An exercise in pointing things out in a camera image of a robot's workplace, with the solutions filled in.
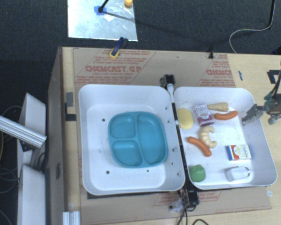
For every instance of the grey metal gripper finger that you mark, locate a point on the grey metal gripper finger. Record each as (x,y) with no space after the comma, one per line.
(274,119)
(251,115)

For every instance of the orange sausage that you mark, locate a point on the orange sausage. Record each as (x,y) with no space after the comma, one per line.
(226,115)
(199,146)

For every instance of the white plastic tray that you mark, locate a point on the white plastic tray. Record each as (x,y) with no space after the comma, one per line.
(96,137)
(227,135)

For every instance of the beige ice cream cone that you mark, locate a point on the beige ice cream cone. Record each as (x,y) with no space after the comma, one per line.
(219,106)

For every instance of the white blue red carton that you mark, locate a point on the white blue red carton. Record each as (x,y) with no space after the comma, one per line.
(238,152)

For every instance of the pink and white carton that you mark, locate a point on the pink and white carton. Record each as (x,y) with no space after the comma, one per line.
(203,115)

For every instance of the beige croissant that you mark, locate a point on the beige croissant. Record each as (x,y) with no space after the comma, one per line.
(206,136)

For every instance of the white plastic cup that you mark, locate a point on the white plastic cup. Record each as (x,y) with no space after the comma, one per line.
(236,173)

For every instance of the yellow toy potato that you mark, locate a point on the yellow toy potato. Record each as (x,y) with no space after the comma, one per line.
(185,118)

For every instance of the thin black and white rod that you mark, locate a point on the thin black and white rod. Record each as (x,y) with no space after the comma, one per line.
(179,137)

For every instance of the green toy pepper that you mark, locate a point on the green toy pepper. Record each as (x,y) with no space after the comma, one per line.
(197,173)

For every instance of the blue divided plate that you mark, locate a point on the blue divided plate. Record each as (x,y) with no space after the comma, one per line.
(138,139)

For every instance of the brown cardboard board red print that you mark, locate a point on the brown cardboard board red print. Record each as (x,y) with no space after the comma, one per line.
(131,67)

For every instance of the orange ball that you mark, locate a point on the orange ball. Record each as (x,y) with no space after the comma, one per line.
(128,2)

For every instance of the shiny metal floor plate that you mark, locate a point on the shiny metal floor plate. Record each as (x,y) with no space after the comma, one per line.
(89,20)

